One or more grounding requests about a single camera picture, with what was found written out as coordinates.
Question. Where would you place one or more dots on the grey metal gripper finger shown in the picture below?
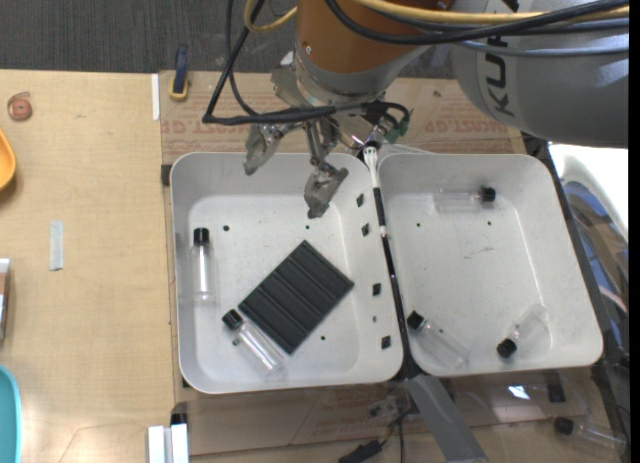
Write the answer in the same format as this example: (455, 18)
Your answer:
(322, 191)
(259, 148)

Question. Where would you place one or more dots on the brown cardboard board red print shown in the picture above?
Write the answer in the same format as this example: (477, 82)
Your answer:
(450, 121)

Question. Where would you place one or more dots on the orange plate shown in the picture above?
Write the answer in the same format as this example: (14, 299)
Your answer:
(5, 161)

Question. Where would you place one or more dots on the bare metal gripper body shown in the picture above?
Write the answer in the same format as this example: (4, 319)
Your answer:
(310, 96)

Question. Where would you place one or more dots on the black ribbed rectangular panel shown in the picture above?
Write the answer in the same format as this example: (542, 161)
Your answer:
(296, 296)

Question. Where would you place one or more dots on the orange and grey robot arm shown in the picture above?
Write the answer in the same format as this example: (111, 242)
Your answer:
(380, 26)

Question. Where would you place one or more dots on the clear plastic bottle black cap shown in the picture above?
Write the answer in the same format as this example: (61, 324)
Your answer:
(527, 328)
(257, 346)
(204, 271)
(442, 343)
(592, 433)
(457, 200)

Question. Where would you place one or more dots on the white plastic tray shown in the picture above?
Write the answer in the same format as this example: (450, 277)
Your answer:
(280, 366)
(475, 271)

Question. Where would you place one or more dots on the teal plate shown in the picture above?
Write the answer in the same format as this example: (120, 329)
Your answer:
(9, 416)

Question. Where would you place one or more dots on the brown tape roll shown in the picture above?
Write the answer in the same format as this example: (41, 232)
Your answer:
(20, 107)

